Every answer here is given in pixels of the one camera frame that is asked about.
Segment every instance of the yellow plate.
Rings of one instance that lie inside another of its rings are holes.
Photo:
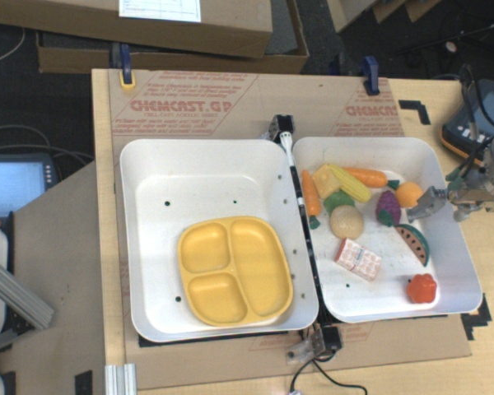
[[[274,318],[291,304],[286,255],[274,229],[253,216],[190,226],[178,243],[184,292],[194,314],[213,326]]]

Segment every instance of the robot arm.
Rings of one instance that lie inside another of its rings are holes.
[[[410,222],[430,216],[447,202],[456,206],[454,219],[464,221],[471,212],[494,211],[494,139],[482,147],[483,158],[479,168],[473,169],[475,154],[450,174],[447,189],[429,187],[419,198],[417,205],[407,211]]]

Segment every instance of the toy watermelon slice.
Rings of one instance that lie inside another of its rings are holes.
[[[408,224],[399,224],[395,229],[425,267],[430,256],[430,246],[422,232]]]

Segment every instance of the toy orange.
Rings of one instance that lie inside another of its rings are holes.
[[[404,182],[395,190],[395,197],[401,207],[415,207],[422,194],[422,188],[413,181]]]

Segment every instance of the toy food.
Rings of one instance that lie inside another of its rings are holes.
[[[401,221],[401,206],[393,192],[382,192],[375,209],[377,220],[388,227],[398,225]]]
[[[324,201],[324,207],[329,215],[333,212],[333,209],[340,207],[341,205],[355,206],[355,201],[349,197],[349,195],[343,190],[333,193]]]
[[[378,170],[343,167],[349,174],[362,181],[369,188],[383,188],[388,184],[386,174]]]
[[[333,171],[334,176],[340,182],[340,189],[346,192],[357,202],[366,203],[371,199],[371,190],[363,184],[362,181],[356,179],[344,168],[339,167],[338,165],[329,164],[329,168]]]
[[[393,190],[397,190],[400,184],[400,180],[388,180],[388,187],[392,188]]]
[[[424,235],[422,235],[422,232],[408,224],[400,224],[396,226],[395,229],[415,253],[419,262],[422,263],[422,266],[425,267],[428,264],[428,258],[430,256],[430,246]]]
[[[304,193],[305,210],[310,220],[312,230],[319,227],[320,222],[316,218],[322,212],[319,195],[316,192],[315,183],[308,170],[302,171],[302,192]]]
[[[417,205],[417,200],[423,194],[422,188],[419,184],[413,181],[407,181],[400,184],[395,190],[395,197],[398,200],[398,204],[401,207],[415,207]]]
[[[351,239],[344,239],[335,262],[359,277],[373,281],[379,271],[381,257]]]
[[[324,164],[311,176],[315,183],[316,191],[321,199],[327,198],[331,193],[340,189],[340,182],[337,180],[329,165]]]
[[[331,212],[329,226],[339,239],[356,239],[364,231],[364,218],[355,207],[341,205]]]
[[[436,299],[437,282],[429,273],[417,274],[409,282],[406,292],[414,303],[431,303]]]

